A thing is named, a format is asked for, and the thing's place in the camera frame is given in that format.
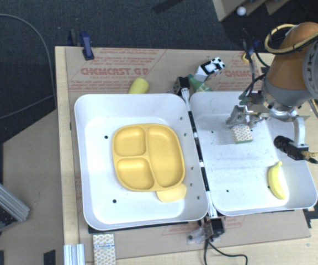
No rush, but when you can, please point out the yellow cylinder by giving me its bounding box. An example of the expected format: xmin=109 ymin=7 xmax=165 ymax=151
xmin=128 ymin=77 xmax=150 ymax=95

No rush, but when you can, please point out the orange patterned white packet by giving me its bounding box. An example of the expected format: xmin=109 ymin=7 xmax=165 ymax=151
xmin=92 ymin=232 xmax=117 ymax=265
xmin=230 ymin=124 xmax=255 ymax=145

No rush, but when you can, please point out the black block with thin wires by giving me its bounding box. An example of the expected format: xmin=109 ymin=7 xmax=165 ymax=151
xmin=186 ymin=216 xmax=226 ymax=244
xmin=167 ymin=76 xmax=191 ymax=97

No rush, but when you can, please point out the thin black and white rod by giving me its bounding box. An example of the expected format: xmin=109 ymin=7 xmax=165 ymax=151
xmin=181 ymin=88 xmax=218 ymax=218

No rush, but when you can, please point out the black cylinder on white bracket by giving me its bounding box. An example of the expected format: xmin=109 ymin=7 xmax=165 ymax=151
xmin=273 ymin=114 xmax=311 ymax=160

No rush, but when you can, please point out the flat yellow biscuit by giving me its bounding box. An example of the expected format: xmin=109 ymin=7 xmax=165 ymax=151
xmin=156 ymin=183 xmax=188 ymax=203

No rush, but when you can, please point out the black and white carton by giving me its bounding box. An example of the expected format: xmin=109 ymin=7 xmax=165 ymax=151
xmin=193 ymin=56 xmax=226 ymax=83

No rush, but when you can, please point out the white plastic tray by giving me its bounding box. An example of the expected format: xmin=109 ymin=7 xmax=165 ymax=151
xmin=188 ymin=91 xmax=318 ymax=217
xmin=73 ymin=93 xmax=210 ymax=231

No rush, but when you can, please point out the yellow banana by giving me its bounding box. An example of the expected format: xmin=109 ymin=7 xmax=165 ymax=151
xmin=267 ymin=161 xmax=287 ymax=200

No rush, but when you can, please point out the yellow divided plate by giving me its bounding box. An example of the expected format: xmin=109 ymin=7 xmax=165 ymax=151
xmin=111 ymin=123 xmax=187 ymax=193

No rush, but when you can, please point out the brown cardboard board red print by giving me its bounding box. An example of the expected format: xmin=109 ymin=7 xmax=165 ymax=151
xmin=64 ymin=46 xmax=312 ymax=259

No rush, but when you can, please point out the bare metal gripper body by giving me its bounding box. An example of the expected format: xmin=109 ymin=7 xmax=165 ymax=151
xmin=235 ymin=91 xmax=299 ymax=123

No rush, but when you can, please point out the green bottle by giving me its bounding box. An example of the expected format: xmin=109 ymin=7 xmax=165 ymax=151
xmin=188 ymin=74 xmax=214 ymax=93

